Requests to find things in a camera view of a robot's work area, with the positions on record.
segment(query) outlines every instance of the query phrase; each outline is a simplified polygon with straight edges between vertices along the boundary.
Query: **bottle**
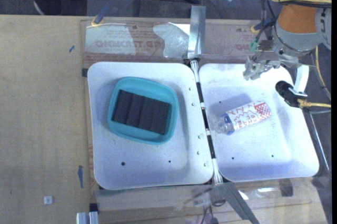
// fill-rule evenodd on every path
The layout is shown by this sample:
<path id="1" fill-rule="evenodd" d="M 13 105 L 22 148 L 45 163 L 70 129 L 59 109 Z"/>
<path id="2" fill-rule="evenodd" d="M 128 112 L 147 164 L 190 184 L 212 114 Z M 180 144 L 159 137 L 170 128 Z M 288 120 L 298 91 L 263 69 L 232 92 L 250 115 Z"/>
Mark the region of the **bottle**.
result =
<path id="1" fill-rule="evenodd" d="M 270 116 L 271 112 L 264 101 L 254 101 L 222 114 L 217 121 L 215 131 L 230 135 L 239 129 L 258 123 Z"/>

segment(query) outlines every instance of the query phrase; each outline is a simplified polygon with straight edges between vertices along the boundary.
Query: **wooden table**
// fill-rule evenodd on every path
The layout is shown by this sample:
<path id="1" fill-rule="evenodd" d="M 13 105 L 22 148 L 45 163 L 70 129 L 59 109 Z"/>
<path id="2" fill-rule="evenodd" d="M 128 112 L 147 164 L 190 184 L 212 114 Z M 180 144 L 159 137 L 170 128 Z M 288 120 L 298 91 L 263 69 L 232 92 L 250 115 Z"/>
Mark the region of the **wooden table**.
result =
<path id="1" fill-rule="evenodd" d="M 1 223 L 74 223 L 76 213 L 89 211 L 85 79 L 81 74 L 81 21 L 88 19 L 0 15 Z M 302 195 L 310 202 L 257 210 L 254 203 L 250 205 L 261 221 L 261 215 L 266 215 L 265 223 L 294 223 L 294 216 L 300 219 L 296 223 L 326 223 L 315 189 L 308 184 Z M 45 196 L 53 196 L 52 205 L 44 205 Z M 120 208 L 119 216 L 123 212 L 127 214 L 116 221 L 136 221 L 139 215 L 139 209 Z M 200 208 L 189 212 L 201 213 Z M 158 213 L 147 219 L 157 217 Z M 241 223 L 237 217 L 227 218 L 231 219 Z"/>

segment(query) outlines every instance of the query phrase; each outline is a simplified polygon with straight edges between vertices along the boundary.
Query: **white tray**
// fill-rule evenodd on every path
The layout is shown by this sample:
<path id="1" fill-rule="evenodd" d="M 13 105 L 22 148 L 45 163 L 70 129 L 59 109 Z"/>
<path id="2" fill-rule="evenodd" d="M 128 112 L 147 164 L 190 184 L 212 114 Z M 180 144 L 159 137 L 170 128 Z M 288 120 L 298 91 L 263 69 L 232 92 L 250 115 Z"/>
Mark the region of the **white tray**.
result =
<path id="1" fill-rule="evenodd" d="M 179 111 L 173 137 L 147 145 L 109 130 L 107 108 L 122 77 L 149 79 L 173 89 Z M 213 166 L 193 72 L 182 64 L 100 62 L 88 71 L 94 175 L 105 189 L 193 185 L 209 181 Z"/>
<path id="2" fill-rule="evenodd" d="M 288 106 L 275 90 L 288 71 L 273 69 L 246 81 L 241 64 L 206 64 L 199 75 L 215 154 L 221 174 L 233 182 L 311 177 L 319 169 L 302 111 Z M 252 101 L 264 100 L 272 116 L 232 135 L 214 131 L 213 118 Z"/>

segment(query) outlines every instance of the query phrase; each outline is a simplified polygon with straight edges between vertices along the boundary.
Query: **teal tray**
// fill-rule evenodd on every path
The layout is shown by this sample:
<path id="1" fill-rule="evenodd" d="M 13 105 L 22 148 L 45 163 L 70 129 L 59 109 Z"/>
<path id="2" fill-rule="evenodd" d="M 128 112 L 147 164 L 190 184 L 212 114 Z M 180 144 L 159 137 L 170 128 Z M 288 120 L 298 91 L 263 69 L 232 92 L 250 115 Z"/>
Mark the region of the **teal tray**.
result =
<path id="1" fill-rule="evenodd" d="M 168 111 L 165 133 L 161 135 L 152 131 L 112 121 L 112 114 L 120 90 L 169 103 L 170 108 Z M 112 92 L 107 113 L 107 123 L 110 130 L 121 137 L 150 145 L 160 145 L 169 141 L 173 136 L 177 115 L 178 97 L 172 89 L 150 80 L 137 77 L 124 77 L 117 82 Z"/>

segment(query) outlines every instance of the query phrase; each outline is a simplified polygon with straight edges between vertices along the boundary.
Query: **black sponge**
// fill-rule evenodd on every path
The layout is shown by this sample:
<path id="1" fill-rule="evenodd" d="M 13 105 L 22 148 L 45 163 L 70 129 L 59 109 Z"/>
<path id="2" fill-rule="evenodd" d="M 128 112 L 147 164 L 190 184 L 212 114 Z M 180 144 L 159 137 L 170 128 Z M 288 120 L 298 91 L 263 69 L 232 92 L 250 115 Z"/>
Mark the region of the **black sponge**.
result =
<path id="1" fill-rule="evenodd" d="M 120 90 L 111 120 L 163 135 L 169 109 L 169 103 Z"/>

